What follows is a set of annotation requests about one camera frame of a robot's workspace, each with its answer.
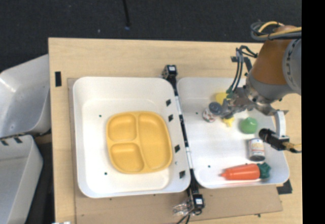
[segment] toy carrot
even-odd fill
[[[271,167],[267,163],[239,165],[227,168],[221,176],[227,180],[266,179],[270,177],[270,169]]]

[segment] yellow divided tray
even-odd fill
[[[106,125],[108,153],[122,173],[150,173],[167,168],[173,159],[169,132],[163,118],[154,112],[124,112]]]

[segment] tin can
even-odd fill
[[[205,121],[212,123],[216,120],[221,111],[222,108],[218,102],[211,102],[209,107],[203,111],[202,117]]]
[[[263,140],[259,138],[251,139],[249,145],[249,159],[254,162],[265,160]]]

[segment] white tray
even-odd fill
[[[190,173],[174,91],[160,78],[84,77],[73,86],[77,179],[88,197],[176,193],[190,183]],[[121,112],[152,111],[165,120],[172,142],[173,161],[162,171],[123,174],[109,159],[105,126]]]
[[[258,132],[262,128],[275,130],[272,117],[264,116],[256,110],[235,114],[232,127],[227,127],[220,119],[213,123],[203,120],[202,112],[210,102],[215,101],[215,94],[225,92],[232,81],[231,78],[182,78],[178,82],[179,98],[197,181],[205,188],[284,183],[289,178],[284,153],[266,143],[264,143],[265,162],[271,166],[269,179],[228,181],[220,176],[225,168],[253,163],[248,159],[248,141],[258,137]],[[255,134],[243,134],[239,131],[240,121],[248,116],[258,122]]]
[[[51,128],[48,55],[1,72],[0,111],[0,137]]]
[[[25,223],[43,159],[32,136],[0,142],[0,223]]]

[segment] black carpet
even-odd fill
[[[256,21],[302,24],[302,0],[0,0],[0,70],[47,53],[48,37],[254,42]]]

